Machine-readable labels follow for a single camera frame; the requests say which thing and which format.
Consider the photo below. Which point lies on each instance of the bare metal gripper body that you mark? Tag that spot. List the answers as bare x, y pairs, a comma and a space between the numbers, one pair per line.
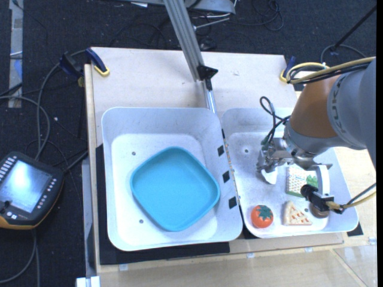
282, 152

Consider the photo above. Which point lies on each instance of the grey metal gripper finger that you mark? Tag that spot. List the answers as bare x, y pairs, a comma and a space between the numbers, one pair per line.
273, 166
261, 164

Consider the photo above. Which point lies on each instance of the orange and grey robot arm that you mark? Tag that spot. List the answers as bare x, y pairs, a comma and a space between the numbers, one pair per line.
344, 106

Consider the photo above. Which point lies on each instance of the white plastic tray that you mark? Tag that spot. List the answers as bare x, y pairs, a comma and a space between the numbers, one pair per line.
125, 172
254, 187

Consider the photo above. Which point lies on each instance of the white patterned carton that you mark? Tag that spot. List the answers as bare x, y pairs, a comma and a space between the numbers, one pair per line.
296, 181

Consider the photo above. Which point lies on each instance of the orange toy tomato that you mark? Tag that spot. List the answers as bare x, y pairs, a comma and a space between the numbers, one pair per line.
261, 218

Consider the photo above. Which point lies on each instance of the toy pizza slice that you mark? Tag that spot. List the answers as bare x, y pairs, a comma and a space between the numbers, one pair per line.
294, 215

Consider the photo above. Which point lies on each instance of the brown toy doughnut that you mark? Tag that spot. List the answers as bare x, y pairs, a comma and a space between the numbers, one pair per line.
317, 213

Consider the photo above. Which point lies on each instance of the blue plate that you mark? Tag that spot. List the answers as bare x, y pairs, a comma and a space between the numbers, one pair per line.
175, 188

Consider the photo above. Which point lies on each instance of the pale wood board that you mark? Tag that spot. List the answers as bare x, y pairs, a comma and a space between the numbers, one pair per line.
149, 79

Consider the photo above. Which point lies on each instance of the black cylinder on white bracket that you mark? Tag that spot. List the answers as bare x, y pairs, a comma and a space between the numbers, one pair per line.
312, 194

